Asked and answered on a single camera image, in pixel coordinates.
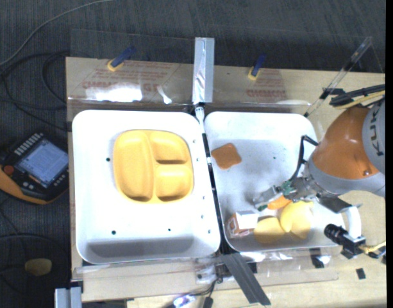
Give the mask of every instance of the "metal bracket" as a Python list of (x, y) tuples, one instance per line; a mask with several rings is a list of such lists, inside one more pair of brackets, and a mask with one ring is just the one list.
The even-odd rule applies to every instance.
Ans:
[(196, 38), (192, 102), (211, 103), (213, 100), (213, 68), (215, 39)]
[(311, 248), (310, 249), (310, 258), (312, 260), (312, 264), (315, 268), (324, 268), (324, 263), (320, 259), (322, 253), (320, 248)]
[(225, 254), (221, 259), (235, 277), (250, 304), (259, 302), (262, 305), (271, 305), (252, 270), (239, 253)]
[(82, 308), (82, 288), (55, 289), (55, 308)]
[(336, 195), (324, 194), (317, 197), (317, 201), (327, 209), (333, 211), (334, 213), (342, 213), (352, 207), (351, 204), (341, 200)]

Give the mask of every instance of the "yellow compartment tray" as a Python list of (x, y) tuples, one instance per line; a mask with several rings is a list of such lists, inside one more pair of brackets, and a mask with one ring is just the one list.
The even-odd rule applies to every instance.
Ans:
[(193, 189), (192, 160), (186, 142), (160, 130), (129, 130), (113, 148), (118, 191), (142, 203), (167, 203), (186, 198)]

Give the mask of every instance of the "yellow fruit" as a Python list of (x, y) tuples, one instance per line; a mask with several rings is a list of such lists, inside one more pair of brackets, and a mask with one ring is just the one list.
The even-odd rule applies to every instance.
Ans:
[(300, 239), (306, 239), (312, 227), (312, 213), (305, 211), (293, 220), (291, 232)]
[(258, 222), (253, 235), (258, 242), (268, 244), (281, 239), (285, 231), (280, 226), (278, 218), (268, 217)]
[(288, 204), (281, 212), (280, 215), (280, 225), (284, 229), (286, 233), (292, 231), (294, 228), (295, 232), (303, 235), (304, 231), (301, 230), (300, 224), (306, 223), (306, 219), (311, 221), (312, 214), (310, 212), (310, 208), (313, 207), (313, 202), (292, 202)]

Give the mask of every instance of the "white plastic tray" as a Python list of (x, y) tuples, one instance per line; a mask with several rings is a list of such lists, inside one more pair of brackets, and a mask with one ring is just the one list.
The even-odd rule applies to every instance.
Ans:
[[(281, 185), (296, 170), (301, 136), (317, 140), (311, 122), (298, 114), (212, 112), (205, 119), (205, 130), (210, 151), (232, 143), (242, 157), (240, 164), (226, 170), (220, 169), (212, 158), (224, 223), (236, 211), (257, 212), (252, 199), (273, 185)], [(304, 158), (313, 150), (314, 146), (305, 142)], [(344, 226), (342, 216), (316, 202), (312, 210), (314, 222), (305, 240), (287, 235), (277, 242), (261, 244), (252, 234), (226, 240), (240, 252), (336, 246), (323, 231), (328, 223)], [(265, 209), (262, 216), (266, 215), (275, 212)]]
[[(113, 144), (127, 130), (165, 130), (187, 143), (194, 188), (181, 201), (127, 200), (113, 178)], [(194, 117), (181, 112), (86, 110), (72, 122), (76, 246), (92, 264), (207, 257), (220, 244), (205, 148)]]

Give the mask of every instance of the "small box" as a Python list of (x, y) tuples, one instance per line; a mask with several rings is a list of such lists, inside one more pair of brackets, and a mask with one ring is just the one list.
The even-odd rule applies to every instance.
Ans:
[(259, 215), (253, 211), (237, 211), (226, 222), (226, 233), (230, 238), (249, 235), (258, 223)]

